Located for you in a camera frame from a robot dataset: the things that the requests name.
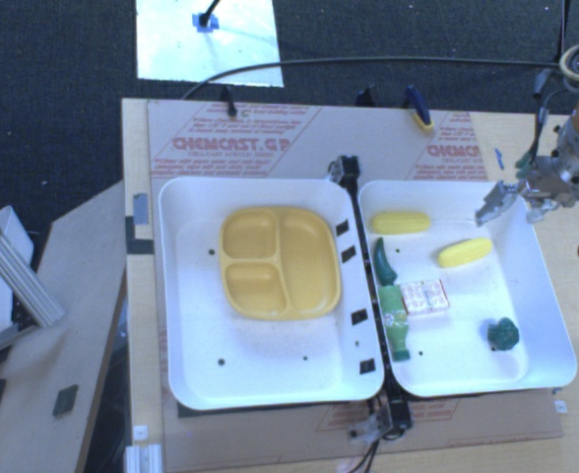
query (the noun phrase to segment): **wooden board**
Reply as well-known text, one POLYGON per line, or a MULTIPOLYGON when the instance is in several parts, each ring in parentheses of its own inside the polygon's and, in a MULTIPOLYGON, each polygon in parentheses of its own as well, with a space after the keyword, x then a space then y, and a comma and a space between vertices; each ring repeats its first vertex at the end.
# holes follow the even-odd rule
POLYGON ((123 187, 112 186, 56 221, 38 269, 66 315, 19 339, 0 378, 0 472, 84 471, 123 302, 123 187), (54 417, 61 389, 73 409, 54 417))
MULTIPOLYGON (((149 149, 148 149, 148 126, 147 101, 124 101, 124 146, 130 149, 130 154, 126 150, 126 182, 130 179, 130 186, 126 191, 128 208, 126 215, 131 215, 132 195, 139 192, 151 194, 149 178, 146 176, 149 170, 149 149)), ((488 178, 497 180, 505 178, 513 180, 514 170, 512 164, 521 157, 530 146, 533 135, 534 119, 529 115, 516 114, 471 114, 472 123, 478 143, 481 148, 483 161, 487 170, 488 178), (503 154, 505 170, 500 170, 497 164, 495 149, 503 154)), ((550 129, 554 124, 564 122, 564 117, 551 117, 548 123, 547 133, 542 142, 542 152, 546 152, 553 146, 553 136, 550 129)), ((136 236, 139 238, 151 238, 147 226, 137 227, 136 236)), ((579 243, 579 205, 573 209, 553 212, 548 214, 547 219, 537 225, 537 233, 540 239, 544 257, 547 261, 550 277, 558 296, 567 326, 576 350, 579 363, 579 259, 576 256, 576 247, 579 243)), ((154 286, 147 282, 147 279, 155 278, 154 268, 150 264, 150 255, 128 256, 128 269, 136 276, 143 276, 145 284, 136 283, 144 291, 139 291, 140 311, 137 316, 136 307, 131 305, 130 327, 139 331, 139 336, 131 331, 131 370, 133 372, 131 383, 133 385, 133 412, 132 424, 144 425, 149 428, 149 439, 136 440, 135 444, 164 443, 164 439, 170 439, 172 443, 182 443, 178 438, 176 428, 182 427, 181 423, 176 423, 174 419, 174 408, 171 402, 164 404, 161 399, 160 383, 155 376, 160 373, 156 364, 156 359, 160 358, 160 338, 154 328, 158 326, 156 311, 152 309, 149 301, 152 300, 154 286)), ((536 394, 526 394, 525 399, 535 398, 540 404, 545 403, 545 398, 536 394)), ((506 397, 506 403, 513 404, 511 397, 506 397)), ((469 439, 454 441, 451 445, 454 448, 440 450, 425 450, 418 452, 407 452, 397 454, 381 454, 373 464, 375 471, 407 471, 424 472, 438 471, 446 473, 472 472, 501 472, 501 471, 574 471, 579 470, 579 372, 576 380, 564 390, 553 396, 557 400, 563 400, 568 407, 568 413, 561 415, 565 437, 562 439, 536 439, 543 438, 544 434, 538 437, 528 435, 515 436, 494 436, 492 432, 487 433, 480 439, 469 439)), ((197 424, 190 424, 188 428, 195 437, 196 430, 204 431, 197 427, 197 424)), ((406 450, 409 443, 406 439, 400 441, 396 446, 385 445, 387 450, 406 450)), ((225 447, 215 443, 211 446, 225 447)), ((264 462, 274 462, 278 457, 262 457, 259 464, 264 462)), ((228 466, 226 461, 218 462, 224 467, 228 466)), ((248 471, 255 473, 310 473, 320 471, 349 471, 353 469, 356 459, 327 459, 299 463, 274 464, 269 466, 250 466, 248 471)), ((236 466, 243 466, 247 463, 235 463, 235 468, 214 469, 217 472, 238 473, 243 471, 236 466)))

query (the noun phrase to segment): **blue clamp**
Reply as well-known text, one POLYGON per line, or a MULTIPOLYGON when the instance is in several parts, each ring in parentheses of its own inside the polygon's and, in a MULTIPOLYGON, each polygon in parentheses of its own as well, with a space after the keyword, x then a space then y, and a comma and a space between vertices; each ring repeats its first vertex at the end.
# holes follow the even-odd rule
POLYGON ((431 120, 429 115, 429 107, 423 95, 412 84, 406 87, 406 101, 404 102, 404 106, 410 104, 415 108, 415 113, 413 114, 415 123, 418 124, 423 131, 430 131, 434 127, 434 121, 431 120))
POLYGON ((197 31, 200 34, 212 34, 213 30, 220 29, 220 22, 218 21, 218 18, 216 16, 212 14, 211 18, 209 19, 209 23, 207 23, 206 26, 200 23, 200 18, 202 16, 204 16, 203 12, 201 12, 200 14, 194 14, 192 16, 193 26, 197 29, 197 31))

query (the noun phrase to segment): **white tray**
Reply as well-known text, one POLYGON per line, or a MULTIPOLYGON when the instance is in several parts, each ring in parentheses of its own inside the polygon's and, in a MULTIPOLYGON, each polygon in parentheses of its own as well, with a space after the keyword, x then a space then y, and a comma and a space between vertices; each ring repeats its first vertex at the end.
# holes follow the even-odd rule
POLYGON ((559 387, 576 374, 572 349, 537 236, 517 201, 478 228, 476 209, 493 184, 449 181, 376 181, 360 192, 369 247, 379 235, 371 218, 382 211, 420 211, 431 219, 419 234, 385 236, 397 284, 441 279, 451 307, 409 316, 409 361, 392 363, 399 383, 418 396, 559 387), (493 251, 455 268, 440 268, 439 250, 466 238, 488 237, 493 251), (486 329, 501 317, 518 326, 520 342, 493 352, 486 329))
POLYGON ((169 384, 183 405, 211 410, 350 401, 379 390, 383 364, 345 190, 326 180, 185 176, 162 188, 159 217, 169 384), (331 312, 310 320, 265 321, 230 306, 220 271, 220 228, 235 210, 255 206, 304 208, 327 222, 342 281, 340 302, 331 312), (336 236, 344 221, 349 228, 336 236), (355 256, 342 263, 341 253, 352 246, 355 256), (360 310, 363 320, 353 325, 352 314, 360 310))

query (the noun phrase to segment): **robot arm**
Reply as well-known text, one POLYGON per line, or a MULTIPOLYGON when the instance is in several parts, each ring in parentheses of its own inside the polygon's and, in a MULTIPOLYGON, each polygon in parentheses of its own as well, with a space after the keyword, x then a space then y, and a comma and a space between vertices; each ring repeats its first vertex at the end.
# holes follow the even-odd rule
MULTIPOLYGON (((568 50, 560 62, 566 86, 567 79, 570 83, 579 81, 579 74, 567 65, 576 62, 568 62, 567 59, 574 49, 568 50)), ((542 220, 547 211, 572 207, 579 201, 579 102, 557 133, 556 148, 551 156, 537 156, 537 146, 534 145, 518 163, 519 181, 514 184, 499 181, 495 184, 485 197, 483 206, 476 212, 478 226, 500 216, 517 196, 522 196, 529 204, 530 223, 542 220)))

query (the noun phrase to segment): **yellow plastic plate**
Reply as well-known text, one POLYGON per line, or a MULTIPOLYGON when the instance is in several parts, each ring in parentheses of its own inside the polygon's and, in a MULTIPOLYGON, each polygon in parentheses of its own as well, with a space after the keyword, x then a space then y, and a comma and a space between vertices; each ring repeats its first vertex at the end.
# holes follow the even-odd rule
POLYGON ((241 209, 224 221, 220 262, 226 297, 265 320, 314 318, 340 299, 336 246, 325 221, 293 207, 241 209))

